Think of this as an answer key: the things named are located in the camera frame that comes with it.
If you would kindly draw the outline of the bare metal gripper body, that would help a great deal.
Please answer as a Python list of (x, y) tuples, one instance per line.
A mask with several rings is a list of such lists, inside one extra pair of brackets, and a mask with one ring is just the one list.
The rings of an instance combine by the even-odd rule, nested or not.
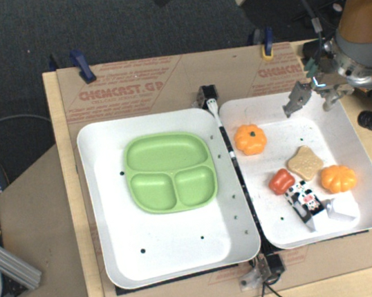
[(365, 66), (341, 52), (322, 56), (313, 74), (310, 74), (314, 91), (339, 91), (372, 86), (372, 67)]

